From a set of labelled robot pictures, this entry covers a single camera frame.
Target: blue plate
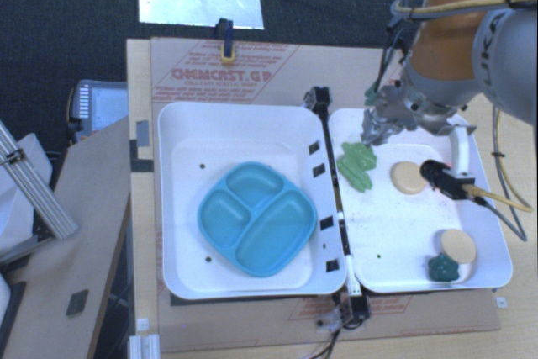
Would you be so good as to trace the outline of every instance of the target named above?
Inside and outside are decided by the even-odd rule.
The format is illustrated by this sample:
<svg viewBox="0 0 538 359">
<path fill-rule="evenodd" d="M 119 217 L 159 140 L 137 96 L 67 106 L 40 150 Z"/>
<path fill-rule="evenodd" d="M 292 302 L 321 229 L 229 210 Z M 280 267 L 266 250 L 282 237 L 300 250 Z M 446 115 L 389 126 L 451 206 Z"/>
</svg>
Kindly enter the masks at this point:
<svg viewBox="0 0 538 359">
<path fill-rule="evenodd" d="M 203 236 L 230 262 L 255 277 L 282 270 L 314 232 L 310 199 L 258 162 L 229 171 L 198 208 Z"/>
</svg>

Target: wooden table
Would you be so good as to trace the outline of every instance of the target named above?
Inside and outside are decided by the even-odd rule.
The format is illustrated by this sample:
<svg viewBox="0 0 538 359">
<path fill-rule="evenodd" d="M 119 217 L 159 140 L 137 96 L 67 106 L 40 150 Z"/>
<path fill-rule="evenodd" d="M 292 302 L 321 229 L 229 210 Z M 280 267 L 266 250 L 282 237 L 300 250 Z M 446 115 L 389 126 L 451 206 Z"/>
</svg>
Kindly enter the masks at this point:
<svg viewBox="0 0 538 359">
<path fill-rule="evenodd" d="M 372 65 L 372 50 L 365 50 L 365 65 L 358 64 L 361 71 Z M 374 53 L 379 58 L 381 51 Z M 327 71 L 327 83 L 337 71 Z M 377 70 L 364 73 L 361 88 L 372 82 Z M 131 40 L 128 42 L 128 80 L 130 103 L 130 139 L 136 139 L 137 125 L 151 117 L 151 76 L 150 41 Z M 358 87 L 347 86 L 348 94 L 343 94 L 348 106 L 359 107 L 362 92 Z M 478 96 L 469 103 L 463 117 L 470 124 L 477 124 L 475 132 L 477 146 L 483 159 L 486 176 L 492 192 L 502 194 L 490 156 L 492 149 L 492 107 L 483 97 Z M 536 158 L 531 127 L 505 116 L 501 124 L 500 139 L 502 150 L 507 154 L 505 164 L 514 185 L 520 193 L 536 207 Z M 153 158 L 153 141 L 137 149 L 139 159 Z M 158 321 L 156 294 L 156 247 L 155 210 L 152 172 L 138 172 L 132 176 L 132 207 L 134 231 L 134 296 L 135 315 L 144 316 L 149 321 L 147 328 L 139 328 L 138 334 L 157 332 Z M 509 215 L 503 205 L 498 208 Z M 522 214 L 521 219 L 529 237 L 526 243 L 520 241 L 508 228 L 503 226 L 504 235 L 514 265 L 514 275 L 510 283 L 495 295 L 504 298 L 506 308 L 498 310 L 501 330 L 453 335 L 428 335 L 404 338 L 342 341 L 336 344 L 333 358 L 343 357 L 383 357 L 414 359 L 431 357 L 535 357 L 538 351 L 538 278 L 536 260 L 536 212 Z M 167 359 L 210 359 L 210 358 L 290 358 L 310 357 L 322 350 L 324 344 L 302 344 L 288 346 L 268 346 L 213 351 L 193 351 L 168 353 Z"/>
</svg>

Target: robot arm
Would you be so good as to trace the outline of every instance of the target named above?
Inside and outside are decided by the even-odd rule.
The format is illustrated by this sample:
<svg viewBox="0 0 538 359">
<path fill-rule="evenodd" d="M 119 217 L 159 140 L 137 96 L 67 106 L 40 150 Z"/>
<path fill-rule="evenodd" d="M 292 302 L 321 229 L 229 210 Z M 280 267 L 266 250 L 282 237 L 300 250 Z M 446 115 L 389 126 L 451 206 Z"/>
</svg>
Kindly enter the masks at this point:
<svg viewBox="0 0 538 359">
<path fill-rule="evenodd" d="M 444 5 L 461 1 L 468 6 L 443 11 Z M 406 13 L 411 20 L 429 20 L 420 25 L 401 79 L 376 92 L 373 108 L 365 112 L 362 141 L 380 145 L 390 135 L 419 126 L 433 135 L 449 135 L 453 127 L 446 120 L 480 92 L 535 126 L 536 0 L 424 4 L 427 8 Z"/>
</svg>

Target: white tray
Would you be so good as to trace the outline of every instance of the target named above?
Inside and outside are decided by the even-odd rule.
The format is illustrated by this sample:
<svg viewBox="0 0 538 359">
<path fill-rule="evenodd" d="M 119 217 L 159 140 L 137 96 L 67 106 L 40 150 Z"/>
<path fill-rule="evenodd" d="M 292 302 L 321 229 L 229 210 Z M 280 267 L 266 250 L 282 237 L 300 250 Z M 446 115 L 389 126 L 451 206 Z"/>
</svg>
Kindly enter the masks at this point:
<svg viewBox="0 0 538 359">
<path fill-rule="evenodd" d="M 362 109 L 340 109 L 330 117 L 335 157 L 344 142 L 360 141 Z M 467 124 L 455 116 L 452 123 Z M 476 143 L 471 138 L 470 172 L 479 187 L 488 189 Z M 497 217 L 469 201 L 452 201 L 427 187 L 417 195 L 399 192 L 390 169 L 399 161 L 417 164 L 427 159 L 451 163 L 448 137 L 434 137 L 422 129 L 403 132 L 374 147 L 377 167 L 369 171 L 373 189 L 359 193 L 339 174 L 340 194 L 354 271 L 362 285 L 378 293 L 469 288 L 498 288 L 512 277 L 512 262 Z M 460 265 L 452 283 L 432 282 L 428 260 L 440 253 L 446 229 L 467 232 L 477 246 L 474 263 Z"/>
<path fill-rule="evenodd" d="M 178 102 L 158 119 L 163 227 L 163 275 L 187 299 L 328 294 L 346 269 L 330 169 L 319 119 L 300 107 Z M 312 155 L 309 146 L 319 149 Z M 279 273 L 253 277 L 222 257 L 198 228 L 197 211 L 211 187 L 239 163 L 258 161 L 309 196 L 320 223 L 307 245 Z M 313 176 L 313 169 L 325 173 Z M 327 272 L 327 262 L 339 268 Z"/>
</svg>

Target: beige round toy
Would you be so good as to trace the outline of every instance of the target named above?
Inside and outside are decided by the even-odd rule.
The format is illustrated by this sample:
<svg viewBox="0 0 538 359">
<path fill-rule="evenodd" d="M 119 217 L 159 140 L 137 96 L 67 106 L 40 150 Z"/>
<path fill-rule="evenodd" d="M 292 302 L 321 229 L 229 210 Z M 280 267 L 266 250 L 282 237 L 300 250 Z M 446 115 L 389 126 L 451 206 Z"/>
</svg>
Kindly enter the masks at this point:
<svg viewBox="0 0 538 359">
<path fill-rule="evenodd" d="M 426 187 L 426 180 L 420 175 L 419 165 L 412 161 L 401 161 L 393 165 L 390 178 L 402 193 L 417 194 Z"/>
<path fill-rule="evenodd" d="M 474 240 L 463 230 L 445 230 L 440 238 L 443 252 L 458 263 L 471 263 L 477 257 L 477 247 Z"/>
</svg>

